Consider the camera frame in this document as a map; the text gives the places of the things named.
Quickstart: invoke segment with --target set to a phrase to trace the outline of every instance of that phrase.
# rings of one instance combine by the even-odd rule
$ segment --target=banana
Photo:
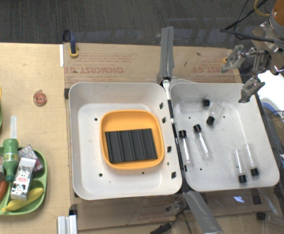
[[[38,199],[44,192],[42,187],[31,189],[28,193],[28,198],[26,201],[20,199],[11,200],[6,207],[3,207],[1,211],[4,213],[5,211],[16,211],[25,205],[30,204],[31,202]]]

